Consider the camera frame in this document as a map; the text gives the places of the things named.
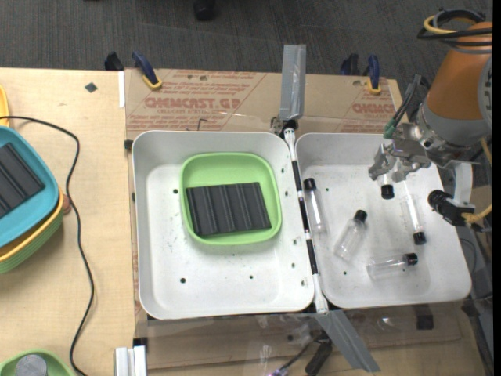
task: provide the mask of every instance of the black vial cap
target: black vial cap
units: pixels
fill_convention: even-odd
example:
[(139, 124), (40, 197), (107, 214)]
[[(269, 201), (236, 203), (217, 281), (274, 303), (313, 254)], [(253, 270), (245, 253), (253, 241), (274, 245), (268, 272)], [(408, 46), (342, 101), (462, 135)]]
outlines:
[(354, 217), (355, 220), (359, 220), (361, 222), (366, 222), (366, 219), (367, 219), (367, 213), (363, 210), (358, 210), (356, 213), (355, 213), (355, 217)]
[(405, 254), (404, 260), (407, 262), (409, 266), (414, 266), (417, 264), (417, 255), (416, 254)]
[(414, 244), (416, 245), (423, 245), (426, 242), (426, 237), (424, 236), (423, 231), (418, 231), (417, 233), (414, 233), (413, 237), (414, 237)]
[(307, 190), (307, 191), (316, 190), (315, 179), (306, 179), (305, 180), (305, 190)]
[(395, 197), (395, 193), (393, 192), (393, 186), (390, 184), (383, 185), (381, 187), (381, 197), (383, 199), (393, 199)]

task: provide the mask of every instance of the yellow cable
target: yellow cable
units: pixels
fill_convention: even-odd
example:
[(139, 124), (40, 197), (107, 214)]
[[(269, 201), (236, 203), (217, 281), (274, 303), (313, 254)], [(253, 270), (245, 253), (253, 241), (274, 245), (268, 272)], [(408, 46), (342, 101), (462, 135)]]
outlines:
[[(434, 17), (435, 16), (429, 16), (423, 22), (424, 29), (426, 29), (428, 32), (430, 32), (432, 34), (451, 34), (453, 32), (456, 32), (456, 31), (454, 31), (452, 29), (436, 28), (433, 25), (431, 25), (431, 21), (434, 19)], [(462, 18), (462, 17), (460, 17), (460, 18), (454, 18), (454, 20), (463, 21), (463, 22), (466, 22), (466, 23), (469, 23), (469, 24), (475, 24), (474, 21), (469, 20), (468, 18)]]
[[(480, 139), (480, 143), (482, 145), (482, 149), (484, 150), (485, 156), (490, 165), (492, 165), (492, 155), (487, 146), (487, 141), (485, 138)], [(467, 223), (477, 222), (478, 220), (482, 220), (486, 215), (492, 212), (492, 204), (490, 204), (486, 209), (474, 215), (473, 213), (463, 213), (462, 216), (466, 220)]]
[(451, 34), (452, 32), (454, 32), (450, 29), (441, 29), (430, 25), (430, 22), (434, 19), (434, 17), (435, 16), (429, 16), (427, 19), (424, 20), (423, 22), (424, 29), (426, 29), (428, 32), (431, 32), (432, 34)]
[(487, 141), (485, 140), (485, 138), (480, 139), (480, 144), (482, 145), (482, 149), (484, 150), (488, 163), (492, 165), (492, 155), (490, 150), (488, 149)]
[(467, 223), (471, 224), (472, 222), (477, 222), (478, 220), (482, 220), (490, 212), (492, 212), (492, 204), (490, 204), (486, 209), (484, 209), (477, 215), (474, 215), (473, 213), (463, 213), (462, 216)]

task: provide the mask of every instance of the blue clamp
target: blue clamp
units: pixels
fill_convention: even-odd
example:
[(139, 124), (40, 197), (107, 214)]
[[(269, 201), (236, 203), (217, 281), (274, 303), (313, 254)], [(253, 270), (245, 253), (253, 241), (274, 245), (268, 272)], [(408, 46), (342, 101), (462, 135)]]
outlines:
[(148, 59), (139, 50), (134, 50), (132, 52), (132, 58), (135, 61), (135, 65), (137, 67), (141, 67), (141, 70), (144, 73), (142, 79), (148, 87), (153, 91), (160, 89), (162, 81), (155, 75), (155, 71), (153, 70), (153, 67)]
[(369, 82), (367, 83), (369, 92), (374, 95), (381, 93), (381, 86), (379, 84), (379, 60), (375, 54), (369, 56)]

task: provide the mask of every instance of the wooden table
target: wooden table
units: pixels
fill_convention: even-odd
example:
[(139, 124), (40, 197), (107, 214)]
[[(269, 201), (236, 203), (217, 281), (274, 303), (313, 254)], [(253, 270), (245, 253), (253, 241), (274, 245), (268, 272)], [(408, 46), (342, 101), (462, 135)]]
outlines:
[[(96, 300), (75, 349), (77, 365), (89, 375), (112, 375), (114, 349), (130, 347), (135, 333), (125, 114), (119, 107), (117, 73), (82, 70), (0, 69), (11, 115), (55, 123), (74, 132), (81, 156), (70, 192), (81, 214), (82, 245), (96, 282)], [(97, 90), (85, 86), (94, 83)], [(74, 157), (69, 137), (43, 125), (11, 121), (64, 186)], [(89, 299), (89, 283), (77, 246), (76, 218), (26, 262), (0, 275), (0, 361), (25, 349), (48, 349), (69, 363), (69, 349)], [(468, 319), (457, 318), (460, 338), (446, 342), (372, 349), (381, 374), (482, 374)], [(303, 375), (305, 362), (291, 368)], [(280, 365), (287, 359), (274, 359)], [(176, 368), (152, 374), (185, 376), (261, 374), (262, 364)], [(340, 353), (322, 374), (366, 374), (349, 370)]]

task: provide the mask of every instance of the white tray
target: white tray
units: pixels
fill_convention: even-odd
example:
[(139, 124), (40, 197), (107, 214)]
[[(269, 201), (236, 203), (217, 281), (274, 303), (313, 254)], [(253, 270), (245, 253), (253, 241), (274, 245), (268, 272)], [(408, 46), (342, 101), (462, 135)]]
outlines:
[[(272, 167), (282, 227), (263, 243), (214, 246), (182, 224), (182, 164), (195, 154), (250, 152)], [(260, 132), (151, 131), (132, 147), (139, 255), (139, 298), (160, 320), (288, 313), (313, 298), (312, 272), (287, 145)]]
[[(427, 204), (442, 189), (435, 166), (395, 185), (385, 201), (368, 176), (380, 136), (307, 134), (297, 141), (301, 178), (314, 177), (326, 204), (330, 239), (315, 243), (323, 294), (341, 308), (396, 306), (462, 299), (471, 278), (456, 229)], [(266, 242), (220, 247), (194, 241), (182, 224), (182, 164), (195, 154), (249, 152), (272, 167), (283, 215)], [(159, 320), (251, 313), (290, 313), (310, 305), (314, 287), (287, 145), (261, 132), (150, 131), (132, 147), (139, 253), (139, 298)], [(404, 227), (399, 197), (418, 196), (427, 243), (416, 246)], [(365, 243), (346, 263), (333, 242), (356, 210), (368, 213)], [(370, 256), (416, 252), (412, 271), (372, 281)]]
[[(405, 182), (395, 184), (395, 198), (386, 201), (381, 198), (380, 187), (368, 176), (383, 141), (375, 135), (317, 133), (297, 140), (301, 177), (315, 178), (330, 230), (330, 240), (315, 242), (324, 295), (346, 309), (465, 298), (471, 278), (456, 229), (427, 203), (432, 190), (443, 190), (437, 168), (410, 174)], [(418, 210), (427, 237), (424, 245), (416, 246), (404, 227), (399, 198), (407, 193), (419, 198)], [(333, 254), (333, 244), (358, 209), (368, 213), (367, 238), (346, 263)], [(411, 271), (385, 280), (369, 278), (365, 268), (369, 257), (408, 252), (415, 252), (419, 258)]]

